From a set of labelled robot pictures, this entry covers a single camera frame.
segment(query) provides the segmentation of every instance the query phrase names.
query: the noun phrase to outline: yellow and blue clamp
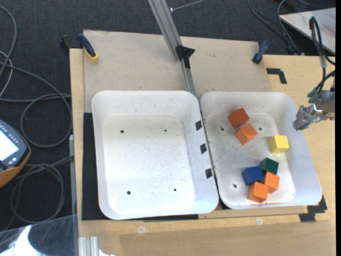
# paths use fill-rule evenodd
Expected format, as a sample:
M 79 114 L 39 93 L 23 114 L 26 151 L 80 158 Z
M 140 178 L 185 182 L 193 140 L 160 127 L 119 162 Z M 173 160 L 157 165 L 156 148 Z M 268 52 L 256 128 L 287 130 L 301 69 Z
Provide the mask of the yellow and blue clamp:
M 78 40 L 85 49 L 85 54 L 90 58 L 90 60 L 95 61 L 98 58 L 98 54 L 94 51 L 92 45 L 88 39 L 83 34 L 77 35 Z

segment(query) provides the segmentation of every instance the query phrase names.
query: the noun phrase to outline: electronic device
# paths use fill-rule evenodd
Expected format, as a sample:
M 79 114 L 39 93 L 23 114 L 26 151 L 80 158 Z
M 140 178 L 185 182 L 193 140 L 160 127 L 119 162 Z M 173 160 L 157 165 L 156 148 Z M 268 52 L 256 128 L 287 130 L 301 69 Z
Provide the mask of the electronic device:
M 0 119 L 0 188 L 21 171 L 30 156 L 25 139 Z

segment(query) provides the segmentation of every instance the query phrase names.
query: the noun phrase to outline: white tray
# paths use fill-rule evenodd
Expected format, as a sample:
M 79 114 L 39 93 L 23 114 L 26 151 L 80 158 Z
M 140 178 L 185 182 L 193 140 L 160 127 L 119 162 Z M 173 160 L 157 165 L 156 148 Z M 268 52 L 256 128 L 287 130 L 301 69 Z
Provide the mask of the white tray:
M 101 91 L 92 100 L 99 205 L 111 219 L 199 214 L 218 193 L 197 98 Z
M 293 128 L 296 108 L 292 99 L 278 92 L 207 92 L 200 100 L 202 117 L 212 155 L 221 200 L 232 209 L 313 205 L 320 201 L 322 190 L 302 131 Z M 228 116 L 244 108 L 258 132 L 242 145 L 236 138 Z M 290 149 L 272 154 L 268 140 L 286 135 Z M 257 166 L 264 158 L 279 162 L 279 188 L 262 204 L 247 199 L 248 186 L 242 171 Z

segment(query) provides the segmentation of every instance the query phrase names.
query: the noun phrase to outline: block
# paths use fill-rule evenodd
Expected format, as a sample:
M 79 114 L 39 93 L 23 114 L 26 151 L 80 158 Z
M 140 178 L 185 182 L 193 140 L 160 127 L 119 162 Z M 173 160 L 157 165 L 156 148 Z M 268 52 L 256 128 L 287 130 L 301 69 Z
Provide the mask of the block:
M 282 154 L 289 148 L 289 142 L 286 135 L 274 135 L 269 139 L 269 149 L 273 154 Z
M 255 181 L 263 181 L 264 176 L 259 166 L 246 168 L 242 173 L 246 186 L 251 185 Z
M 229 116 L 228 119 L 232 124 L 233 128 L 238 128 L 250 119 L 249 116 L 246 114 L 243 108 L 233 111 Z
M 266 172 L 264 176 L 263 184 L 269 187 L 269 194 L 273 193 L 278 189 L 280 177 L 270 172 Z
M 256 134 L 257 131 L 252 127 L 251 124 L 248 123 L 238 130 L 238 132 L 236 133 L 236 137 L 238 138 L 240 143 L 244 145 L 246 142 L 254 138 Z
M 249 186 L 249 193 L 247 199 L 261 203 L 267 199 L 267 194 L 269 192 L 269 187 L 260 182 L 254 182 Z
M 275 160 L 265 158 L 260 162 L 259 166 L 263 173 L 271 172 L 273 174 L 277 174 L 278 162 Z

